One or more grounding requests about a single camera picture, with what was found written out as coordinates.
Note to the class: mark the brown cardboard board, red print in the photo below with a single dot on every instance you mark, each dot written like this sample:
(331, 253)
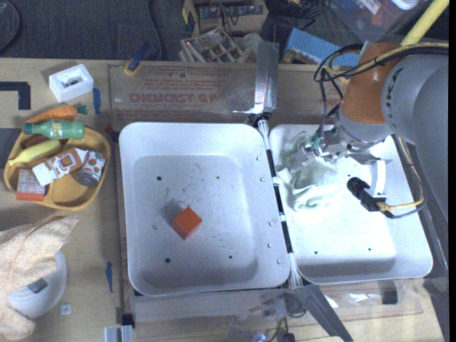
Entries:
(185, 98)

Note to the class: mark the pale yellow towel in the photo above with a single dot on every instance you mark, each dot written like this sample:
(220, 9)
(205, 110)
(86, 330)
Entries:
(25, 248)

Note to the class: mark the white and orange carton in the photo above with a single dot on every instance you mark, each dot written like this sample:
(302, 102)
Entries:
(57, 166)

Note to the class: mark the white can with orange print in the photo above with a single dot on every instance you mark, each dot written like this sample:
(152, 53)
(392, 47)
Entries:
(90, 169)

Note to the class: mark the small white square tile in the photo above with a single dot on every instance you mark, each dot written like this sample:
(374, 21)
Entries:
(65, 309)

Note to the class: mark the white foam box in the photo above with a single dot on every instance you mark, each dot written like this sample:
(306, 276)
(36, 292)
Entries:
(71, 84)

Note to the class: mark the small orange and white box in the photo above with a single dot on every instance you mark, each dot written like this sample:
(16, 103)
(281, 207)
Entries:
(29, 188)

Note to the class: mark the orange cube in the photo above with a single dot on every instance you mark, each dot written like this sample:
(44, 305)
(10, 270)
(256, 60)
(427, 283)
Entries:
(186, 223)

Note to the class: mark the black cylinder on white bracket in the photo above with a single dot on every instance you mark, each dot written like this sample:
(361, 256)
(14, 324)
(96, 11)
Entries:
(360, 188)

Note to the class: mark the pale green cloth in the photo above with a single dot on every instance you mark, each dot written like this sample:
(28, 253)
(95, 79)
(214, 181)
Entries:
(310, 184)

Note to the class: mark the yellow banana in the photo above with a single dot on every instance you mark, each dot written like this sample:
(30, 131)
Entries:
(37, 151)

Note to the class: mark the brown sausage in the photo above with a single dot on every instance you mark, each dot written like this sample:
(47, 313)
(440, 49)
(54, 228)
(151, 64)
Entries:
(35, 141)

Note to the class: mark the green bottle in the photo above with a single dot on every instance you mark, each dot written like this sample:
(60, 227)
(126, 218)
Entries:
(57, 129)

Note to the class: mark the thin black and white rod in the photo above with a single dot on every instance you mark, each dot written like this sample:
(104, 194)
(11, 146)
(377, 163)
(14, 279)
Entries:
(276, 182)

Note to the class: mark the yellow divided plate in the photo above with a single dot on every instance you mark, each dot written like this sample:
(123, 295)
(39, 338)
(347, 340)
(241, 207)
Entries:
(67, 192)

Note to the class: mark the white plastic tray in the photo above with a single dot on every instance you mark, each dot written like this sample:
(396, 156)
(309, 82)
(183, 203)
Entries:
(199, 262)
(349, 237)

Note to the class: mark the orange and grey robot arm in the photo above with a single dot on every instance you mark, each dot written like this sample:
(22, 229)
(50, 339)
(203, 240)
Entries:
(413, 94)

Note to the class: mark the orange carrot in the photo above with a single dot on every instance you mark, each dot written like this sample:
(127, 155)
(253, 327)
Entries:
(57, 113)

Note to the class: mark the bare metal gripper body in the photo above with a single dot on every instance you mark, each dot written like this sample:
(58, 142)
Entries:
(335, 148)

